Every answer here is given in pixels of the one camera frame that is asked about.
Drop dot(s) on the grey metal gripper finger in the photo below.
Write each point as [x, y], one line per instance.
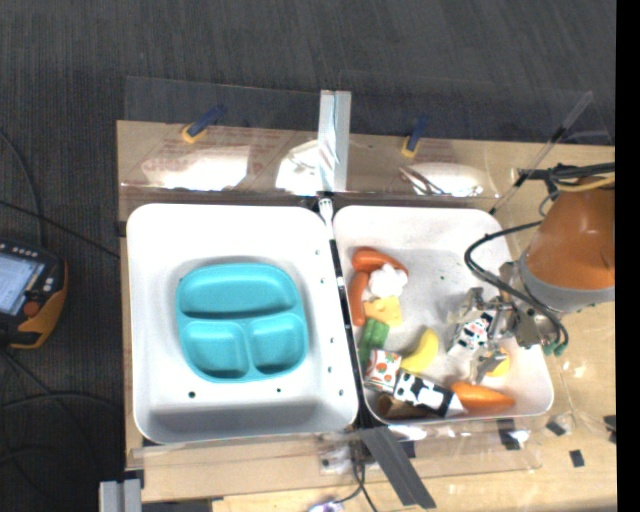
[486, 362]
[470, 302]

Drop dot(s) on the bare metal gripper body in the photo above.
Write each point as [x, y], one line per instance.
[529, 325]

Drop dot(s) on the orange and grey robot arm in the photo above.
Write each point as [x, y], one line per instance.
[575, 240]

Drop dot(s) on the yellow round toy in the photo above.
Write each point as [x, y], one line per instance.
[501, 367]

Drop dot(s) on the orange carrot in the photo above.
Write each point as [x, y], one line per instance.
[480, 396]

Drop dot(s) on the yellow banana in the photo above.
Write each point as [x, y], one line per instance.
[425, 352]

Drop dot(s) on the large cow print carton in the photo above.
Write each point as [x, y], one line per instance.
[425, 395]

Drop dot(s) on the white plastic tray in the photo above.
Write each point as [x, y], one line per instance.
[430, 240]
[160, 300]

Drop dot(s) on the white cauliflower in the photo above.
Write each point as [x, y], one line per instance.
[387, 282]

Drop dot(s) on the green vegetable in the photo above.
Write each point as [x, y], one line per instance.
[372, 337]

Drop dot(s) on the brown bread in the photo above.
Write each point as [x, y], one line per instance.
[392, 407]

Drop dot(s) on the white carton with orange print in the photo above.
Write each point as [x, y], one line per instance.
[382, 370]

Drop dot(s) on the orange sausage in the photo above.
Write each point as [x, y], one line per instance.
[372, 259]
[356, 300]

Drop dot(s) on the blue divided plate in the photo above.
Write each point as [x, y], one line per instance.
[240, 320]

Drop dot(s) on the brown cardboard board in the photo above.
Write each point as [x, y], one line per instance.
[160, 195]

